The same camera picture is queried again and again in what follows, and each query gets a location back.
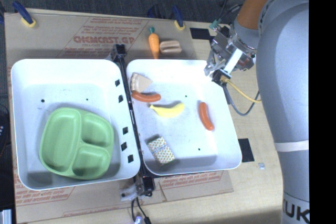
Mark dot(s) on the thin black rod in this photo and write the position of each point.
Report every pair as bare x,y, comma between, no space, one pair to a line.
132,115

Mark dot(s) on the brown cardboard board red print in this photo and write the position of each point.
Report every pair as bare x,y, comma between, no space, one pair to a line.
86,34

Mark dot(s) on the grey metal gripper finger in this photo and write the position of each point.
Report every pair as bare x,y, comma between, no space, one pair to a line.
208,66
219,65

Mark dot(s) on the white plastic tray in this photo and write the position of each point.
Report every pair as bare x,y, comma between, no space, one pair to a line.
65,78
183,144

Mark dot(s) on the orange sausage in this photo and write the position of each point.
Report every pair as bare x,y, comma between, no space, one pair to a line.
147,97
206,116

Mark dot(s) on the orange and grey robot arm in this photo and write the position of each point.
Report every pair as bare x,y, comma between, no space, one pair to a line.
283,65

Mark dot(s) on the tan pizza slice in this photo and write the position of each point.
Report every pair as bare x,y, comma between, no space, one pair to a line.
140,82

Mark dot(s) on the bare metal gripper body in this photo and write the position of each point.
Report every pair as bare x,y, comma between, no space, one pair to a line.
223,46

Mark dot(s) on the tan hot dog bun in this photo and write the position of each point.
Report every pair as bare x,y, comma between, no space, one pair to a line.
170,47

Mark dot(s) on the white yellow patterned carton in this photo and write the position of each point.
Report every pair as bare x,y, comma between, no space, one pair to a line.
161,150

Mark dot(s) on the orange carrot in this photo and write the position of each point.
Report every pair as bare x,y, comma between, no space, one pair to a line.
153,43

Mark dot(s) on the yellow banana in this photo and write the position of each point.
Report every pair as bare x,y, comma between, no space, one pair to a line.
168,110

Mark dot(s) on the green divided plate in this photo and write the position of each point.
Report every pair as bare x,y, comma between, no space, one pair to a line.
76,143

